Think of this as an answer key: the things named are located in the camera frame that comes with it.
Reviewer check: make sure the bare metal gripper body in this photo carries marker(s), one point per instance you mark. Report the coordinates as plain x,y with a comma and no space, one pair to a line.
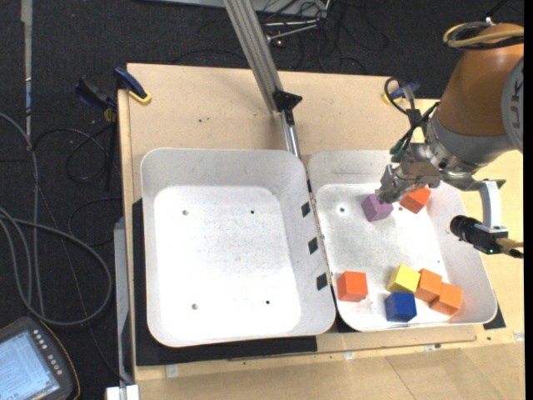
416,173

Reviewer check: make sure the blue cube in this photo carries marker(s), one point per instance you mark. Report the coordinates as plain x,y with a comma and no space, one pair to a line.
399,307

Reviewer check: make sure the yellow cube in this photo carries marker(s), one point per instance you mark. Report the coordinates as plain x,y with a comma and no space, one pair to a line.
403,278

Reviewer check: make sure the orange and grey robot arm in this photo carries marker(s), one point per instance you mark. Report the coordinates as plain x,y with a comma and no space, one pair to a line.
474,98

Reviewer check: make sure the white plastic tray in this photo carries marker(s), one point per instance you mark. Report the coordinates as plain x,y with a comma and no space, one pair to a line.
375,248
225,256

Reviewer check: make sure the black cylinder on white bracket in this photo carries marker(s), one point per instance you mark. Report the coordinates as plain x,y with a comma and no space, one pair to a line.
468,228

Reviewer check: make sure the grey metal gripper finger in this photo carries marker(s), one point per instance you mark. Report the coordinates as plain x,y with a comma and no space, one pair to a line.
384,192
395,193

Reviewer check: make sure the orange cube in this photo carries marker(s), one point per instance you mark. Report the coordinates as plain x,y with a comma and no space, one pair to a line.
429,285
352,286
449,300
416,201

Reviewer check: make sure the purple cube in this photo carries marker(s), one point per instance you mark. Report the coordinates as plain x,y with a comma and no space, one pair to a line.
375,211

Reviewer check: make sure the pale wood board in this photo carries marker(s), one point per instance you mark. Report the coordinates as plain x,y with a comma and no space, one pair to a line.
216,115

